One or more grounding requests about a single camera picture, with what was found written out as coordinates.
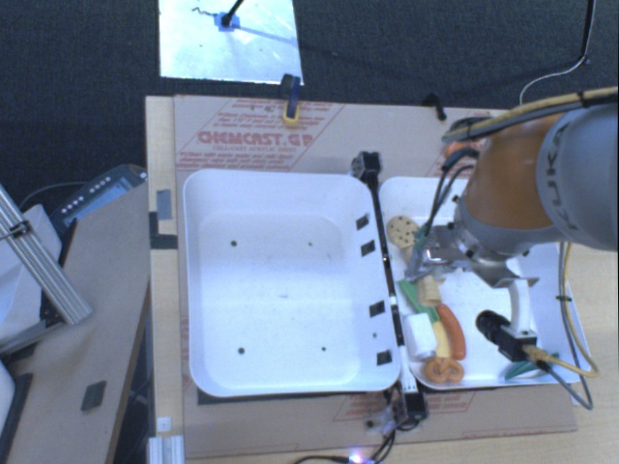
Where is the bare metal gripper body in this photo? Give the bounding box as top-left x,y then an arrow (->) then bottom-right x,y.
418,222 -> 507,274

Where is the tan ridged cone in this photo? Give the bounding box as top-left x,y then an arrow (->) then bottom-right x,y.
417,275 -> 443,307

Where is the thin black and white rod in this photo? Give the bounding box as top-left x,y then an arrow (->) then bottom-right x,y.
360,170 -> 423,396

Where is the green flat toy vegetable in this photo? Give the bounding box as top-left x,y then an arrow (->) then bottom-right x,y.
398,278 -> 439,319

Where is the tan round biscuit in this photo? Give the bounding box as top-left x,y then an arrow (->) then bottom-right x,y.
386,215 -> 422,251

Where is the white plastic tray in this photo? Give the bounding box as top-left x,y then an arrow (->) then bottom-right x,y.
182,167 -> 403,398
378,176 -> 594,391

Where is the orange sausage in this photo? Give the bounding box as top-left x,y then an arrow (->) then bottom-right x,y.
435,303 -> 468,362

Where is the white cube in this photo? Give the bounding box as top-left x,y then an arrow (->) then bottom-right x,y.
402,310 -> 438,362

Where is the pale yellow banana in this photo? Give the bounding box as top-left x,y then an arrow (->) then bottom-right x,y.
430,320 -> 453,359

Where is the orange pretzel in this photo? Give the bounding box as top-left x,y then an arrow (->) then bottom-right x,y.
424,356 -> 466,386

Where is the brown cardboard board red print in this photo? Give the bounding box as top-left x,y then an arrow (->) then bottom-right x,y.
172,94 -> 579,459

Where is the black cylinder on white bracket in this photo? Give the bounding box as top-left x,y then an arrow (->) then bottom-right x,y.
475,275 -> 541,363

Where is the black block with thin wires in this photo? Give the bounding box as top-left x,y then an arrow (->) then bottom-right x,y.
351,150 -> 384,180
402,391 -> 430,421

